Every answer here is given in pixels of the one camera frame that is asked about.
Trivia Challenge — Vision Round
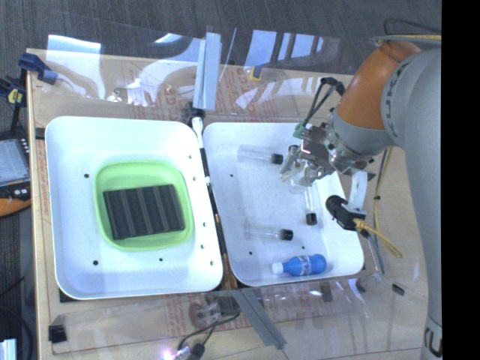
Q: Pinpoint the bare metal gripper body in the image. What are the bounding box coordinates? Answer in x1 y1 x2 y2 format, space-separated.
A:
299 123 377 179

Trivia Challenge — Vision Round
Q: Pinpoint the clear plastic bottle black cap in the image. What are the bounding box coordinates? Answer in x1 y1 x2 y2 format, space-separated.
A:
237 144 284 166
287 173 319 227
243 219 295 242

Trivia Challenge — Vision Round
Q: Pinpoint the white plastic tray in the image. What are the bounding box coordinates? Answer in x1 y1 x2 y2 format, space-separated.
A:
44 115 225 301
202 121 365 288

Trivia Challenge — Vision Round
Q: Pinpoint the blue bottle white cap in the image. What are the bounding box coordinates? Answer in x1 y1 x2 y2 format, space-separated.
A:
271 253 328 278

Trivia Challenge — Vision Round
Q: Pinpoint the brown cardboard board red print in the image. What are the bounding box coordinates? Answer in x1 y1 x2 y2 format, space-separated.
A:
29 50 428 356

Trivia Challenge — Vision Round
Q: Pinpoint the black ribbed rectangular block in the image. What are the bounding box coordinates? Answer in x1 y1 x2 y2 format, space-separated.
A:
102 184 187 241

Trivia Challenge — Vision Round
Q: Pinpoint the green bowl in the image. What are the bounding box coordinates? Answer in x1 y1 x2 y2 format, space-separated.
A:
93 160 195 253

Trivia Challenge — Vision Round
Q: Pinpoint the black cylinder on white bracket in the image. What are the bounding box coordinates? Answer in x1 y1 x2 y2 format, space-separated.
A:
324 169 369 233

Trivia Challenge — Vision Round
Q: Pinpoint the black block with thin wires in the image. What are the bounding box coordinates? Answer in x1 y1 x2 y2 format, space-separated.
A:
215 294 241 317

